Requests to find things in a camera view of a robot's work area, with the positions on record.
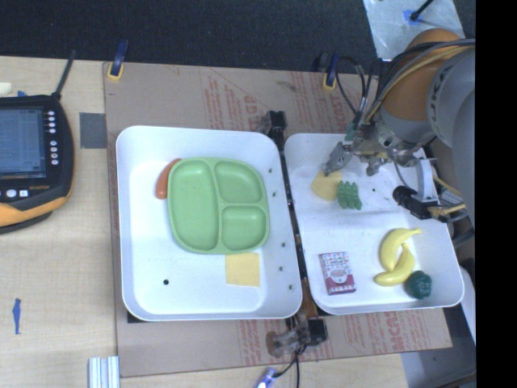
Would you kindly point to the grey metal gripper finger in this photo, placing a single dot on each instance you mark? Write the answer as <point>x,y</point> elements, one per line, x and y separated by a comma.
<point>337,160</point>
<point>373,167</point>

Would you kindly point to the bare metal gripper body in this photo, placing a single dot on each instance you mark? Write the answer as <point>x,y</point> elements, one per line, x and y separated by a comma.
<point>383,142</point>

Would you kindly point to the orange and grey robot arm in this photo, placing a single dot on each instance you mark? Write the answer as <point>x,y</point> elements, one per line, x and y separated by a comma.
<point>412,91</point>

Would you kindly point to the green grapes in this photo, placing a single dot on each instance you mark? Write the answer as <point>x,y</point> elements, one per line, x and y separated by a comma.
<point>349,196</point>

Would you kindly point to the white plastic tray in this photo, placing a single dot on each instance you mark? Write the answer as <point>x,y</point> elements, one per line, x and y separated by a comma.
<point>194,293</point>
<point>363,233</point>

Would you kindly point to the yellow banana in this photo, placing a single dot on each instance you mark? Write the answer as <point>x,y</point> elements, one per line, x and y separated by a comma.
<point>400,273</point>
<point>392,243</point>

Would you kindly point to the thin black and white rod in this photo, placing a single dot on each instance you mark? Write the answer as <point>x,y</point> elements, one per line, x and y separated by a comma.
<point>298,241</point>

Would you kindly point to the red and white carton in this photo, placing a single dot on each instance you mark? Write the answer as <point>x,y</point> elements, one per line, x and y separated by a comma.
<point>337,273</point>

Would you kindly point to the dark green broccoli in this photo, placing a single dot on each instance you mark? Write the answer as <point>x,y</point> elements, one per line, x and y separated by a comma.
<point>419,285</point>

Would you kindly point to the yellow square cheese slice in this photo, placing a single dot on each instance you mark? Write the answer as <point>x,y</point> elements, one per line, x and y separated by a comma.
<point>243,270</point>

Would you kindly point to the green divided plate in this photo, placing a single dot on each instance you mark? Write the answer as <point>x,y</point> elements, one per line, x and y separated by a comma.
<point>194,208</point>

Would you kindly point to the brown cardboard board red print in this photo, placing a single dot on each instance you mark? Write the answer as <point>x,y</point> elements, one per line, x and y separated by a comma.
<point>194,95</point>

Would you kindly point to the orange sausage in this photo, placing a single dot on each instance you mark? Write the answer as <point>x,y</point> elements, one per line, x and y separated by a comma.
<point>161,184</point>

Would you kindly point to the black cylinder on white bracket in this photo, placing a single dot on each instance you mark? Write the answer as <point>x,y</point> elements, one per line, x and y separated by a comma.
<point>416,204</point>

